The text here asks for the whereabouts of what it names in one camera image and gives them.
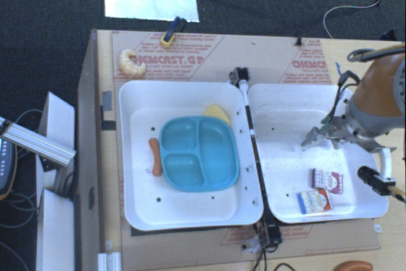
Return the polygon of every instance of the electronic device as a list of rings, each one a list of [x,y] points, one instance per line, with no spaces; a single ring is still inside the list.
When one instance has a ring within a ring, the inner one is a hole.
[[[0,138],[0,201],[5,199],[13,186],[17,169],[16,146]]]

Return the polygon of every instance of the blue bowl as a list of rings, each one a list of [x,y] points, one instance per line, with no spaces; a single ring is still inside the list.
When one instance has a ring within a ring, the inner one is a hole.
[[[179,117],[165,123],[159,138],[166,180],[187,192],[217,191],[239,176],[239,158],[230,127],[215,117]]]

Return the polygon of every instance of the dark floor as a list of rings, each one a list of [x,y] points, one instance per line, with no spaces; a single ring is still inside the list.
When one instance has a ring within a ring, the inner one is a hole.
[[[197,0],[200,23],[186,32],[328,37],[324,13],[335,6],[366,6],[375,0]],[[168,22],[106,18],[104,0],[0,0],[0,116],[14,121],[41,109],[52,91],[72,105],[92,28],[158,30]],[[366,10],[337,10],[327,17],[335,38],[379,39],[395,28],[405,40],[405,0],[381,0]],[[34,190],[34,160],[19,162],[15,190]],[[0,203],[0,223],[22,218]],[[0,241],[35,269],[36,223],[18,230],[0,228]],[[19,270],[20,262],[0,246],[0,270]]]

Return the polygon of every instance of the white tray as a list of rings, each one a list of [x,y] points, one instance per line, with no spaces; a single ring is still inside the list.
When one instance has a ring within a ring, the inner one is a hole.
[[[148,140],[170,119],[202,115],[211,104],[229,116],[240,161],[238,180],[215,192],[183,192],[152,175]],[[263,212],[255,158],[241,92],[226,83],[129,81],[120,90],[124,210],[140,230],[250,225]]]
[[[355,144],[335,150],[330,141],[302,151],[301,142],[330,111],[336,86],[256,84],[249,90],[259,156],[272,213],[286,223],[377,218],[388,199],[375,193],[357,176],[359,167],[377,169],[374,156]],[[346,98],[351,92],[346,89]],[[344,114],[340,102],[336,114]],[[304,215],[298,194],[312,190],[311,170],[343,174],[343,193],[331,194],[333,210]]]

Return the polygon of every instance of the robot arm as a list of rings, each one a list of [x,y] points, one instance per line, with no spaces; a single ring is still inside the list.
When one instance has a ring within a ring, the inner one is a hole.
[[[377,193],[393,195],[391,187],[395,186],[395,180],[391,178],[390,152],[395,148],[381,146],[375,137],[405,127],[405,45],[379,51],[354,51],[348,55],[348,60],[374,62],[361,81],[349,71],[341,75],[331,112],[322,120],[321,128],[311,129],[302,148],[305,150],[328,139],[335,149],[351,142],[368,152],[378,153],[381,173],[363,166],[358,170],[358,176]],[[356,81],[358,87],[346,101],[345,114],[334,116],[341,90],[349,77]]]

